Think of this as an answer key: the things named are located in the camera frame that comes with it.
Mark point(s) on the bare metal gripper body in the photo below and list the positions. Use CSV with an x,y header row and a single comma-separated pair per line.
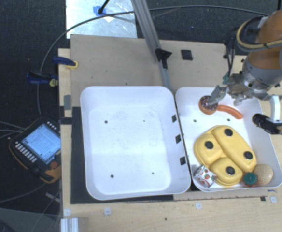
x,y
240,86

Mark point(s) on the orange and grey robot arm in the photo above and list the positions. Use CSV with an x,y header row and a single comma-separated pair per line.
x,y
271,33

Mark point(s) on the yellow divided plate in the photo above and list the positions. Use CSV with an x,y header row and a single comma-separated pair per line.
x,y
224,151

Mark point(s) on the white can with strawberry print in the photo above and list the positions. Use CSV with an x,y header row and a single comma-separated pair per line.
x,y
205,176

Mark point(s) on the brown chocolate doughnut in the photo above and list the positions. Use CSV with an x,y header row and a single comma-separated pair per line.
x,y
205,108

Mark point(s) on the brown cardboard board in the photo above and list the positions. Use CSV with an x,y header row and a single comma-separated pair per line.
x,y
117,64

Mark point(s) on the white plastic tray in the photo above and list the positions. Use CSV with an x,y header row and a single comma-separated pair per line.
x,y
131,144
194,115

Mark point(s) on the black cylinder on white bracket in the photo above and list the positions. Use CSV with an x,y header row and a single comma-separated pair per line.
x,y
267,124

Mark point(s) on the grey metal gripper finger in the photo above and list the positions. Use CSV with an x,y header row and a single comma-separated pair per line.
x,y
240,100
217,95

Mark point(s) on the tan bread roll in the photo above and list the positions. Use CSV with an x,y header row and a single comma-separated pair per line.
x,y
264,174

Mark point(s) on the orange sausage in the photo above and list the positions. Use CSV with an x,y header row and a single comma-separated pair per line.
x,y
231,110

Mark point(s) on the orange fruit with green top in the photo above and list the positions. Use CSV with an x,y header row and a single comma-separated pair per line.
x,y
250,179

